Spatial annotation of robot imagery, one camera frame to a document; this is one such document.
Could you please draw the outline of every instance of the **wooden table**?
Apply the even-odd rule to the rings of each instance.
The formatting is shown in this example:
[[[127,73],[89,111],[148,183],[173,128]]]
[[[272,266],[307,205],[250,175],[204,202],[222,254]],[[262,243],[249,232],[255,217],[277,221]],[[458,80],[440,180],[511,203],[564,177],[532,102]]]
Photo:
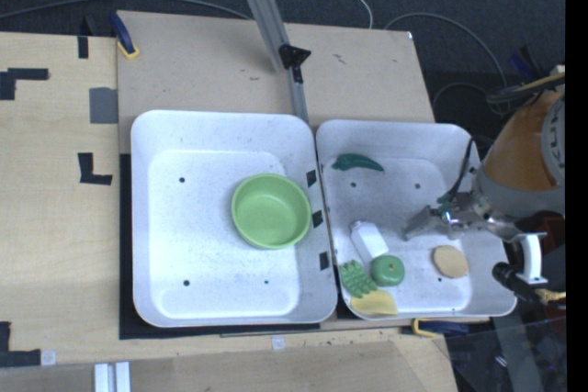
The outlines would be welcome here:
[[[125,13],[123,17],[133,25],[194,22],[195,27],[207,28],[199,30],[198,41],[203,44],[207,34],[220,35],[236,27],[242,37],[249,38],[246,50],[259,52],[263,47],[253,22],[153,14]],[[434,120],[413,46],[403,42],[401,50],[394,49],[406,33],[302,25],[288,28],[293,43],[296,40],[296,45],[320,52],[313,52],[314,61],[303,66],[314,127],[327,118]],[[325,36],[330,38],[328,44]],[[153,90],[150,95],[135,91],[139,98],[134,105],[126,101],[132,99],[129,87],[136,84],[126,78],[121,82],[121,76],[128,76],[125,68],[140,67],[141,59],[121,63],[126,60],[110,38],[88,38],[85,58],[85,41],[0,33],[0,72],[46,68],[50,73],[46,81],[17,80],[15,99],[0,100],[0,321],[12,323],[11,351],[39,348],[55,352],[52,381],[59,374],[81,374],[88,364],[131,361],[133,385],[140,386],[139,390],[162,390],[163,384],[170,383],[195,384],[195,377],[213,390],[326,390],[335,386],[357,390],[360,385],[381,390],[394,383],[411,390],[456,390],[443,342],[403,335],[395,328],[398,323],[390,321],[341,320],[334,315],[317,331],[281,335],[283,351],[274,351],[275,335],[270,333],[121,341],[119,154],[127,149],[126,130],[119,132],[119,128],[126,129],[134,114],[161,104],[153,99],[149,102]],[[149,47],[141,49],[143,57],[148,57]],[[242,60],[243,51],[237,48],[225,61],[225,67],[233,68],[235,74],[226,81],[222,73],[217,75],[219,87],[210,95],[209,107],[225,96],[222,103],[232,105],[221,106],[220,111],[243,111],[237,108],[247,104],[245,111],[288,113],[284,108],[287,97],[278,103],[268,99],[281,96],[275,95],[274,88],[286,90],[287,85],[272,84],[272,72],[264,62],[253,60],[244,67]],[[168,71],[177,63],[174,61],[177,58],[168,63]],[[399,62],[403,77],[393,73]],[[209,62],[209,67],[215,63],[219,62]],[[147,77],[146,83],[155,84],[151,79]],[[236,94],[232,80],[244,82]],[[334,88],[333,84],[343,86]],[[92,122],[90,102],[96,89],[119,90],[122,112],[118,124]],[[250,90],[252,96],[263,96],[265,101],[243,99],[243,93]],[[260,90],[268,92],[259,95]],[[197,101],[200,109],[206,109],[202,100],[207,100],[204,93]],[[164,105],[172,107],[173,102]],[[189,101],[179,105],[192,106]],[[78,154],[84,152],[93,154],[94,174],[112,175],[109,185],[80,182]],[[218,364],[227,367],[216,367]],[[28,381],[35,390],[33,385],[49,384],[47,371],[24,368],[8,374],[0,370],[0,382],[10,389],[19,381]]]

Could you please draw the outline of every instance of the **blue clamp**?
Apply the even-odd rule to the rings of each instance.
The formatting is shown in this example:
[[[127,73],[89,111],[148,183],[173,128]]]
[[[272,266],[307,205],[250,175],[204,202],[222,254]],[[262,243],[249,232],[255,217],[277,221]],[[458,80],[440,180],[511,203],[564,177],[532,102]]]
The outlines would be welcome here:
[[[116,12],[110,12],[108,14],[108,22],[114,28],[114,32],[119,39],[117,46],[120,52],[122,52],[122,55],[129,60],[137,58],[139,56],[139,48],[132,42],[129,31]]]

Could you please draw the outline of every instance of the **tan toy disc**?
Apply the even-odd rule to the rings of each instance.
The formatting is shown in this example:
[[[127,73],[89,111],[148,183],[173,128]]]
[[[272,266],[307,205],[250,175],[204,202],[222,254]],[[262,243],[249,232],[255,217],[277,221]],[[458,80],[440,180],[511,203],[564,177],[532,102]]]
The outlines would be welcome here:
[[[468,273],[468,260],[462,252],[451,245],[441,245],[433,252],[433,261],[441,274],[460,278]]]

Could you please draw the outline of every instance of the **black cable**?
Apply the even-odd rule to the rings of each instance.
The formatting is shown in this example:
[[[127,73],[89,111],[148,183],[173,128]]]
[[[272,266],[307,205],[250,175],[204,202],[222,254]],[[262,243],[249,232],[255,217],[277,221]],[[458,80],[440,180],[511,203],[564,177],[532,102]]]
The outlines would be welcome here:
[[[105,0],[62,0],[60,2],[53,2],[51,4],[46,4],[44,6],[33,6],[33,7],[29,7],[29,8],[23,8],[22,10],[16,10],[14,12],[0,14],[0,20],[4,20],[6,18],[11,18],[11,17],[17,17],[20,15],[25,15],[25,14],[29,14],[29,13],[33,13],[33,12],[39,12],[42,10],[51,10],[53,8],[57,8],[60,6],[73,6],[76,4],[85,4],[85,3],[89,3],[89,2],[100,2],[100,1],[105,1]],[[241,12],[237,12],[235,10],[232,10],[232,9],[224,7],[224,6],[217,6],[216,4],[211,4],[209,2],[203,2],[201,0],[166,0],[166,1],[180,2],[180,3],[191,4],[191,5],[196,5],[196,6],[205,6],[207,8],[213,8],[216,10],[220,10],[221,12],[229,13],[231,15],[234,15],[239,18],[243,18],[245,20],[252,19],[251,17],[248,17],[245,14],[242,14]]]

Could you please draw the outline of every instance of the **green plate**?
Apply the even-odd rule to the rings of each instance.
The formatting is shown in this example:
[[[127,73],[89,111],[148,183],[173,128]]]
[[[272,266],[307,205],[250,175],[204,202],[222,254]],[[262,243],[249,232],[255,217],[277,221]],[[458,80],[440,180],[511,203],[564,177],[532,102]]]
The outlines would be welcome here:
[[[261,249],[289,247],[311,226],[308,198],[298,185],[278,174],[243,180],[232,195],[231,212],[242,237]]]

